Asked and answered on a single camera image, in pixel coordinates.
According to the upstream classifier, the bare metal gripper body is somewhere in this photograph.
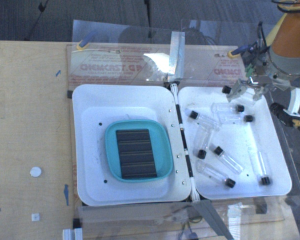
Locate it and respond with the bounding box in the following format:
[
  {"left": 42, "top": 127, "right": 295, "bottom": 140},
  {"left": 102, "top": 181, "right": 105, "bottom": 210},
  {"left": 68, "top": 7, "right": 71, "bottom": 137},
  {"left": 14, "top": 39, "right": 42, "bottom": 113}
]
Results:
[{"left": 247, "top": 58, "right": 300, "bottom": 91}]

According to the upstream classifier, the clear plastic bottle black cap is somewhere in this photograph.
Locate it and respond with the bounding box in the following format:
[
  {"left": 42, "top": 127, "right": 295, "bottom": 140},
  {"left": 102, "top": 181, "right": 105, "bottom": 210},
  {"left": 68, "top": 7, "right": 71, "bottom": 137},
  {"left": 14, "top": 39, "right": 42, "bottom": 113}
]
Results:
[
  {"left": 193, "top": 125, "right": 215, "bottom": 160},
  {"left": 188, "top": 110, "right": 222, "bottom": 132},
  {"left": 221, "top": 84, "right": 256, "bottom": 107},
  {"left": 248, "top": 147, "right": 272, "bottom": 186},
  {"left": 195, "top": 159, "right": 237, "bottom": 189},
  {"left": 216, "top": 112, "right": 255, "bottom": 125},
  {"left": 210, "top": 102, "right": 245, "bottom": 115},
  {"left": 212, "top": 145, "right": 244, "bottom": 176}
]

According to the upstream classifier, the white plastic tray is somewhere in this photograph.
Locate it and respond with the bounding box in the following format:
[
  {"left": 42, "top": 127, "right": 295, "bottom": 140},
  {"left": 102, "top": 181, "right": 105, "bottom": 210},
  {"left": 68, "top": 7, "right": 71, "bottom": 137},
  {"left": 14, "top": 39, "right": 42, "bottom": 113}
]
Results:
[
  {"left": 177, "top": 85, "right": 293, "bottom": 201},
  {"left": 71, "top": 83, "right": 192, "bottom": 207}
]

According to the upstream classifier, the thin black and white rod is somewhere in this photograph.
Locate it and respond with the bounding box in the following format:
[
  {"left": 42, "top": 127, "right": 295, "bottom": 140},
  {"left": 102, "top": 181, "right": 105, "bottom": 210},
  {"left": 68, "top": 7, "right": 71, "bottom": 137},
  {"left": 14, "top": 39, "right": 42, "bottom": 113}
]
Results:
[{"left": 169, "top": 83, "right": 201, "bottom": 203}]

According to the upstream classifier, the teal square plate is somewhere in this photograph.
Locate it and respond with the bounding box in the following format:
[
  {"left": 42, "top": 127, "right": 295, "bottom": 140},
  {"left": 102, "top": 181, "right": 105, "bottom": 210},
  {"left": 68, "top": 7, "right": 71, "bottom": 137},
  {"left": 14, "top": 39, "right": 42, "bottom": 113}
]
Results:
[{"left": 104, "top": 119, "right": 174, "bottom": 183}]

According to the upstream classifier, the dark striped rectangular pad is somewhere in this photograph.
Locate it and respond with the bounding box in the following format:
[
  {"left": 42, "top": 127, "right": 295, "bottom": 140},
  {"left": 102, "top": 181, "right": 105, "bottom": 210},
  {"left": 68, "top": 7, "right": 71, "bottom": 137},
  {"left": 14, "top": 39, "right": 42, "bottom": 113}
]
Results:
[{"left": 115, "top": 128, "right": 158, "bottom": 180}]

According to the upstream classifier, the brown cardboard board red print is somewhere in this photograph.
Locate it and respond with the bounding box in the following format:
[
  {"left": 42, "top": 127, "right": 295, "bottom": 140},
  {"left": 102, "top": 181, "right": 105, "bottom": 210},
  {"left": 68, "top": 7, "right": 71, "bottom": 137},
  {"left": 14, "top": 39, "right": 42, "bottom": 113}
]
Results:
[{"left": 66, "top": 43, "right": 292, "bottom": 226}]

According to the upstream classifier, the white round disc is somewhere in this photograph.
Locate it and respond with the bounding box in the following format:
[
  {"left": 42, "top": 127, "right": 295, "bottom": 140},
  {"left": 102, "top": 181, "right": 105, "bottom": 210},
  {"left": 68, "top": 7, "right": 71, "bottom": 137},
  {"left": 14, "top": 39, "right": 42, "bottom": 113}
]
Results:
[{"left": 29, "top": 166, "right": 43, "bottom": 178}]

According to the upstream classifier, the black cylinder on white bracket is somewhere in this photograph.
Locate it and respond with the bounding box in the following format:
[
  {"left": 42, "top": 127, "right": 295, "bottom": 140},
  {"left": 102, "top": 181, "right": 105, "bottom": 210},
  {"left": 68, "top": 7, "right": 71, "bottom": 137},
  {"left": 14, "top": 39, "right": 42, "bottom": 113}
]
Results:
[{"left": 269, "top": 87, "right": 300, "bottom": 129}]

